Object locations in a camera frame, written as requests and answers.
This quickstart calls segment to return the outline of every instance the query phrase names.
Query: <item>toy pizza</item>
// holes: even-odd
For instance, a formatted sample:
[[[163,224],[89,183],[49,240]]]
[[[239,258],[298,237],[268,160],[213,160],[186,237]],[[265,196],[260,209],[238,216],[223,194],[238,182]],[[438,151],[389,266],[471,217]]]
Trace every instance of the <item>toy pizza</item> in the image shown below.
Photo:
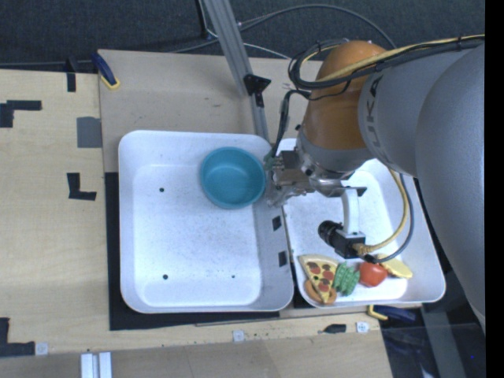
[[[306,277],[310,281],[313,289],[318,294],[318,298],[310,295],[322,304],[330,304],[336,300],[335,289],[332,284],[335,279],[338,262],[332,258],[319,254],[307,254],[298,257],[299,263],[305,271]]]

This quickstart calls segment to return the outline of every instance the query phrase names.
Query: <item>toy tomato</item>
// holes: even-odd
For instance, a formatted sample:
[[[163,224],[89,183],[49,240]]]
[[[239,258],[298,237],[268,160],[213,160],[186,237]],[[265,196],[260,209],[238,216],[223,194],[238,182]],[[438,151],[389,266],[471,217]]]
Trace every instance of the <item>toy tomato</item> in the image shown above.
[[[361,263],[359,272],[361,272],[361,279],[359,280],[359,283],[365,285],[366,287],[376,287],[388,276],[388,272],[385,268],[368,261]]]

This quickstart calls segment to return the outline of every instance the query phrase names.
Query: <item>white tray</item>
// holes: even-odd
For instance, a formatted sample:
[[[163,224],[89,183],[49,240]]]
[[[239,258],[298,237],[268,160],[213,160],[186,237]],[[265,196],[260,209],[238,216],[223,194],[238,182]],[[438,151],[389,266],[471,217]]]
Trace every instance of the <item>white tray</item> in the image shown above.
[[[291,150],[295,139],[282,140],[279,150]],[[319,308],[367,306],[371,304],[408,304],[435,302],[445,292],[446,284],[439,259],[428,231],[413,179],[406,177],[406,188],[413,202],[415,216],[414,233],[408,247],[398,256],[413,271],[410,280],[387,278],[377,287],[368,288],[358,284],[352,295],[339,295],[334,304],[322,306],[308,297],[304,289],[306,275],[298,261],[303,254],[323,254],[348,265],[362,262],[360,259],[341,258],[318,235],[322,221],[343,222],[343,204],[340,198],[325,198],[315,192],[307,196],[289,198],[283,207],[295,274],[302,297]],[[380,243],[388,238],[399,225],[402,216],[402,199],[397,185],[387,168],[377,160],[364,163],[346,186],[367,187],[359,198],[359,225],[366,234],[366,243]],[[378,253],[391,254],[406,237],[408,224],[403,233]]]
[[[281,209],[210,202],[203,158],[222,146],[260,161],[256,135],[136,131],[119,145],[120,289],[141,313],[275,311],[294,294]]]

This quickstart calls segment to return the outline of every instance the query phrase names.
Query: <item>blue bowl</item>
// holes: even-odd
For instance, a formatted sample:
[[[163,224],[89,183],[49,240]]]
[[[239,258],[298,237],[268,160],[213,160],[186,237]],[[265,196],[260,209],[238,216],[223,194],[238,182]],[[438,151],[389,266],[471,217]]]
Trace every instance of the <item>blue bowl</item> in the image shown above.
[[[236,147],[221,147],[208,154],[199,176],[206,197],[223,209],[241,209],[256,202],[266,185],[262,163]]]

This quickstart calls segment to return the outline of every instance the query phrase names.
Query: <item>robotic arm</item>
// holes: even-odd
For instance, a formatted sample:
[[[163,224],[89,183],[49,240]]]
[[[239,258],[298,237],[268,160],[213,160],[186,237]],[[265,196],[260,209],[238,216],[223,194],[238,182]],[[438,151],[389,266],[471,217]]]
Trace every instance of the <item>robotic arm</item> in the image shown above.
[[[301,64],[323,50],[317,80]],[[272,151],[269,202],[342,185],[364,162],[418,179],[439,241],[485,330],[484,36],[386,51],[364,41],[318,44],[289,68],[309,99],[293,151]],[[287,117],[288,96],[283,103]],[[364,188],[357,188],[361,195]]]

